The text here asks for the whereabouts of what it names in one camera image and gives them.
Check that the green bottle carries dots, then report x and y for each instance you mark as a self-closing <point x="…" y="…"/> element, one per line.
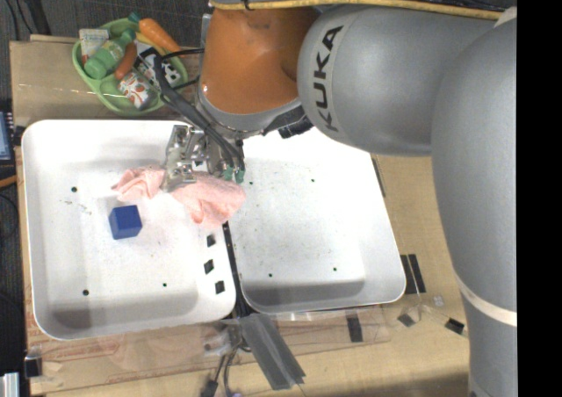
<point x="103" y="59"/>

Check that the white can with red print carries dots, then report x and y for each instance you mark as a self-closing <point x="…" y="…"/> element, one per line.
<point x="137" y="90"/>

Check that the orange carrot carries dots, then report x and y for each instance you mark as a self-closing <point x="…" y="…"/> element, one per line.
<point x="159" y="35"/>

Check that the thin black rod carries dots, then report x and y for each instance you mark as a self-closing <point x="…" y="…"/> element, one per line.
<point x="232" y="263"/>

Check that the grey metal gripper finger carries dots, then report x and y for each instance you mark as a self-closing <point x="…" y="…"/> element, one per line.
<point x="180" y="142"/>
<point x="177" y="178"/>

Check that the black cylinder on white bracket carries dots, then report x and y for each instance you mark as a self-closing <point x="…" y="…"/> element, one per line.
<point x="296" y="127"/>

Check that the white carton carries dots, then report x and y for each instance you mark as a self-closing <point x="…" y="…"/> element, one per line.
<point x="91" y="41"/>

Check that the pink cloth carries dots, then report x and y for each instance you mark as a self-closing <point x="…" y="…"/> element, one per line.
<point x="211" y="202"/>

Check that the yellow banana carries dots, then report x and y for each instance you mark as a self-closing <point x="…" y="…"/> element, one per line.
<point x="147" y="41"/>

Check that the white plastic tray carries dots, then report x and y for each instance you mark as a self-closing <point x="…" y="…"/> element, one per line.
<point x="307" y="228"/>
<point x="88" y="281"/>

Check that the brown cardboard board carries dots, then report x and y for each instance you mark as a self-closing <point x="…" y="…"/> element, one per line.
<point x="421" y="219"/>

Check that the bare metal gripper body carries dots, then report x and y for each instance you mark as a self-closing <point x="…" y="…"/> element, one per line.
<point x="210" y="153"/>

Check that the blue cube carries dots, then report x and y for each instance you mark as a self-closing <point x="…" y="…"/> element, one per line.
<point x="125" y="222"/>

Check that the green divided plate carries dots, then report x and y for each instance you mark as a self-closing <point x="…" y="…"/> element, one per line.
<point x="90" y="83"/>

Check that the brown sausage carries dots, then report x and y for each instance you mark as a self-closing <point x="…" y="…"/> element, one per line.
<point x="126" y="61"/>

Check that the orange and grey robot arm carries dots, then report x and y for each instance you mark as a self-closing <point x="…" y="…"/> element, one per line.
<point x="386" y="79"/>

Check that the black and white packet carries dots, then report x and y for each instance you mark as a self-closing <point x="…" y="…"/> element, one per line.
<point x="172" y="72"/>

